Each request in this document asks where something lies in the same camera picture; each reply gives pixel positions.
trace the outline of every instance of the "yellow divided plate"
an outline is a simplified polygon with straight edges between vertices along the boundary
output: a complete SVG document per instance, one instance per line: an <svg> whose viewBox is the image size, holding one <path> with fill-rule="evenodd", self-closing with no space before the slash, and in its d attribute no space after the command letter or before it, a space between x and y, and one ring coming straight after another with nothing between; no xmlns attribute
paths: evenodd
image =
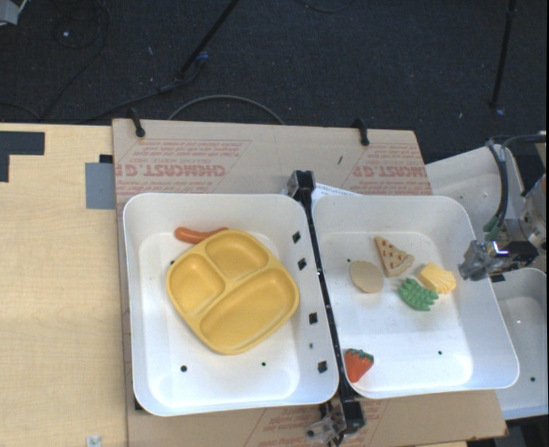
<svg viewBox="0 0 549 447"><path fill-rule="evenodd" d="M299 290L257 238L225 230L186 251L166 288L187 325L209 348L239 354L258 345L296 311Z"/></svg>

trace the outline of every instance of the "black pole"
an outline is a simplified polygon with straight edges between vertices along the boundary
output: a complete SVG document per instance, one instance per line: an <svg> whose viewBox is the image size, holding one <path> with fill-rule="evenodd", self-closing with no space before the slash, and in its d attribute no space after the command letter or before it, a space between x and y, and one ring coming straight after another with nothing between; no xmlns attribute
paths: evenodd
<svg viewBox="0 0 549 447"><path fill-rule="evenodd" d="M496 74L496 83L494 84L494 93L489 102L489 106L496 107L498 102L498 94L500 92L500 84L504 73L504 64L506 63L506 53L508 52L508 42L510 40L510 31L512 29L513 19L516 13L516 0L509 0L508 10L506 11L506 25L504 27L504 36L501 41L500 61L498 63L498 73Z"/></svg>
<svg viewBox="0 0 549 447"><path fill-rule="evenodd" d="M193 53L191 53L191 56L185 62L183 67L179 70L179 74L181 76L185 76L186 71L193 64L193 62L196 60L196 58L201 53L201 51L206 47L206 45L208 45L208 42L213 38L213 36L216 34L220 26L225 22L226 17L228 17L230 12L233 11L233 9L235 8L235 6L239 1L240 0L230 1L228 6L225 8L225 11L222 12L222 15L220 15L216 23L213 25L210 31L203 37L203 40L201 40L201 43L199 43L198 47L193 51Z"/></svg>

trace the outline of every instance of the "black clip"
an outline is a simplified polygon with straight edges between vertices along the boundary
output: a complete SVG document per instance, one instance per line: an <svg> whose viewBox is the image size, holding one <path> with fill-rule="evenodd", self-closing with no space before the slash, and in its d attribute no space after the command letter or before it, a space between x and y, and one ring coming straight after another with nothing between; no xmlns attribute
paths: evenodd
<svg viewBox="0 0 549 447"><path fill-rule="evenodd" d="M130 118L135 125L135 135L138 138L143 138L143 136L145 136L145 129L142 128L142 122L140 121L140 117L137 114L137 110L135 108L129 108L129 110L127 111L127 117Z"/></svg>
<svg viewBox="0 0 549 447"><path fill-rule="evenodd" d="M367 139L367 127L365 126L364 121L357 117L352 123L352 128L358 129L359 134L361 134L361 145L367 147L369 145L369 139Z"/></svg>

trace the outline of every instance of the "beige round toy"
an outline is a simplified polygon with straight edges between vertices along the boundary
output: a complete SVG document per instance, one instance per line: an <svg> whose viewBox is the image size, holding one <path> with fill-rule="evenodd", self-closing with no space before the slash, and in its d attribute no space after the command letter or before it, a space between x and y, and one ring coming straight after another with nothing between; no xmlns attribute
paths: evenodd
<svg viewBox="0 0 549 447"><path fill-rule="evenodd" d="M382 271L370 262L353 262L349 271L353 284L366 293L376 293L384 286Z"/></svg>

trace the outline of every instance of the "toy pizza slice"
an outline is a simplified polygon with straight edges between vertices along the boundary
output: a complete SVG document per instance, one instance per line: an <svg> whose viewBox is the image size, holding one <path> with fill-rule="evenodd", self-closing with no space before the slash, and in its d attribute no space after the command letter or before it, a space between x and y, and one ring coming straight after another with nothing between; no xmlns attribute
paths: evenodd
<svg viewBox="0 0 549 447"><path fill-rule="evenodd" d="M402 251L392 245L384 237L374 237L379 259L386 277L398 277L413 264L415 257L406 251Z"/></svg>

